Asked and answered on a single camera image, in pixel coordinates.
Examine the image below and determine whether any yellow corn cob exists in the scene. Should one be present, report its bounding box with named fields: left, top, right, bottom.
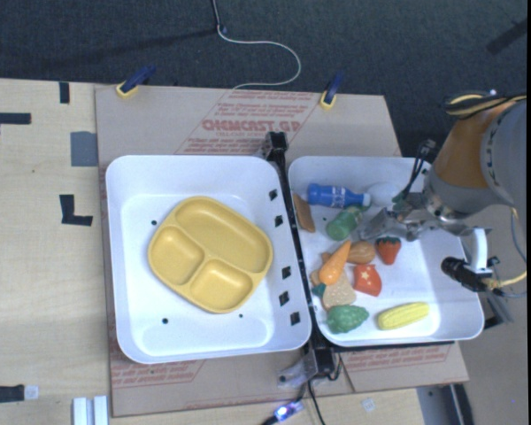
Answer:
left=376, top=301, right=431, bottom=332

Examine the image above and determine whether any tan bread slice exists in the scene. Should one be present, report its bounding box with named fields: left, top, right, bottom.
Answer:
left=321, top=268, right=358, bottom=312

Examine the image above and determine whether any black cylinder on white bracket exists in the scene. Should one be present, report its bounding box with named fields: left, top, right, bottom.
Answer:
left=441, top=227, right=499, bottom=294

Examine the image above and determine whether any tan onion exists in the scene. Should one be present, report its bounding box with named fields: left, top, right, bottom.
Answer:
left=346, top=240, right=377, bottom=266

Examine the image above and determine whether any blue bottle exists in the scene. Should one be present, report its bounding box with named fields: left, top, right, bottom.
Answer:
left=306, top=182, right=373, bottom=210

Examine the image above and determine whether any orange carrot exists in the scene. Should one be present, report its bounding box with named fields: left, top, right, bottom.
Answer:
left=318, top=239, right=353, bottom=287

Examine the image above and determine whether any white plastic tray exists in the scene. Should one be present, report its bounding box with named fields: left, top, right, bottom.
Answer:
left=287, top=154, right=487, bottom=349
left=104, top=153, right=313, bottom=366

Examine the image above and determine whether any red strawberry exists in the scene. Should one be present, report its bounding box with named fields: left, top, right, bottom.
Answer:
left=375, top=235, right=403, bottom=267

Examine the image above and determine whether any green broccoli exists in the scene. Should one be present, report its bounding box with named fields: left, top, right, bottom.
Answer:
left=326, top=304, right=370, bottom=336

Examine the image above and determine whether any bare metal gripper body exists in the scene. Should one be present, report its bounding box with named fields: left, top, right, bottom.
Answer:
left=388, top=191, right=480, bottom=242

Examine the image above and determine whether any black block with thin wires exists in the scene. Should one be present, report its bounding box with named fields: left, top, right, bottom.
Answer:
left=264, top=131, right=290, bottom=162
left=310, top=342, right=339, bottom=379

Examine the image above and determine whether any brown cardboard board, red print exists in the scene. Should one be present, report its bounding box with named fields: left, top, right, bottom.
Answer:
left=94, top=84, right=471, bottom=418

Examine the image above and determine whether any yellow divided plate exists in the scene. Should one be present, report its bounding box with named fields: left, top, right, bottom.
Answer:
left=146, top=195, right=274, bottom=315

